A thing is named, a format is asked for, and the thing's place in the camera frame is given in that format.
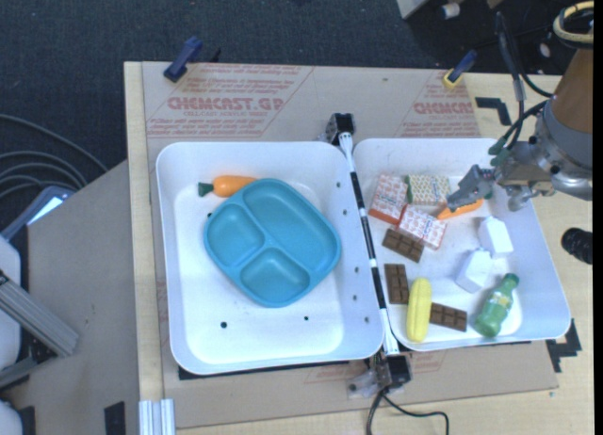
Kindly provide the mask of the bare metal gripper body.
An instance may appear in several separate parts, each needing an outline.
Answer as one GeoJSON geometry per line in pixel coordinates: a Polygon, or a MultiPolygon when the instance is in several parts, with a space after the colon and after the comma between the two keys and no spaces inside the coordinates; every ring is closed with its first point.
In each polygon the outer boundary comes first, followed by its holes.
{"type": "Polygon", "coordinates": [[[508,195],[508,208],[518,211],[530,199],[563,193],[591,201],[592,146],[560,146],[546,140],[518,142],[495,168],[497,183],[508,195]]]}

